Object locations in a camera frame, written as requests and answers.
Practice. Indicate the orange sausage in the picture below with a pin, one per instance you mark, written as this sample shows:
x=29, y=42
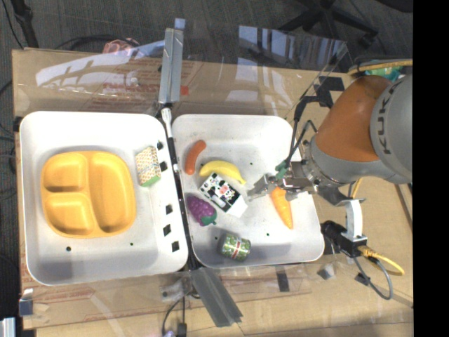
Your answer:
x=194, y=156

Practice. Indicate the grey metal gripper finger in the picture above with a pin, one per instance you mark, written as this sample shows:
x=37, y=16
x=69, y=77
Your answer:
x=259, y=188
x=293, y=194

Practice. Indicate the black office chair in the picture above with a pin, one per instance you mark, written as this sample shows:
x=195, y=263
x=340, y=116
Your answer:
x=326, y=4

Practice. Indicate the black cylinder on white bracket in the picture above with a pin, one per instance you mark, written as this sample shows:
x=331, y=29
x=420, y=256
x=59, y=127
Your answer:
x=353, y=219

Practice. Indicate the orange carrot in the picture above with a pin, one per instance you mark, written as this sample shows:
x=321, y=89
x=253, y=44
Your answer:
x=283, y=207

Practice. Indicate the green and white patterned carton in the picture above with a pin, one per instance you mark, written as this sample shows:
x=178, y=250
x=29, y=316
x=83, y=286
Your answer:
x=148, y=166

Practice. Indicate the yellow banana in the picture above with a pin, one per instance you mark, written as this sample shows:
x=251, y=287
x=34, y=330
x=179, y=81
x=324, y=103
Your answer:
x=221, y=168

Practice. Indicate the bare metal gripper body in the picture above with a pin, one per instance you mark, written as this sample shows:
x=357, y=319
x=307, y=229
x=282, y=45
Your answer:
x=298, y=178

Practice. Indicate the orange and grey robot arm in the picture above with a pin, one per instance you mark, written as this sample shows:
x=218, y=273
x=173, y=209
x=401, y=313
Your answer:
x=350, y=125

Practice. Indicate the brown cardboard board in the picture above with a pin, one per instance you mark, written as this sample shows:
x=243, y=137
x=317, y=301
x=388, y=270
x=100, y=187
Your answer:
x=105, y=83

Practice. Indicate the white plastic tray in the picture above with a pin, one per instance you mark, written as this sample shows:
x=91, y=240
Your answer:
x=266, y=142
x=87, y=258

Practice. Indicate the white cow print carton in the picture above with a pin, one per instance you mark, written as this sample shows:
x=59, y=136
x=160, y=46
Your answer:
x=221, y=192

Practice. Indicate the green patterned can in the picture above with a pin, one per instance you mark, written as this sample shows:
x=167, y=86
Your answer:
x=235, y=247

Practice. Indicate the orange divided plate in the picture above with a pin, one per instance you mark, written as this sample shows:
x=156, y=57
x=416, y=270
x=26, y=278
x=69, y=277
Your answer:
x=87, y=195

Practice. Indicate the purple grapes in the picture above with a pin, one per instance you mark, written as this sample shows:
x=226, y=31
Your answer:
x=200, y=210

